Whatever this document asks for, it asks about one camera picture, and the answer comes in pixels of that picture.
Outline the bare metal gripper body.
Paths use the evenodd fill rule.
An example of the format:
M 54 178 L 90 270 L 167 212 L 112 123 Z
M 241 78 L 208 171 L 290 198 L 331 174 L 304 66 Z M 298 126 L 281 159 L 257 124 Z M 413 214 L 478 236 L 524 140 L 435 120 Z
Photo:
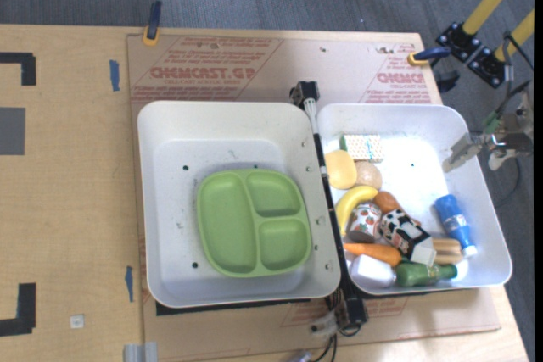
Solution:
M 494 111 L 483 122 L 487 148 L 498 157 L 531 154 L 534 149 L 533 114 L 527 109 L 509 113 Z

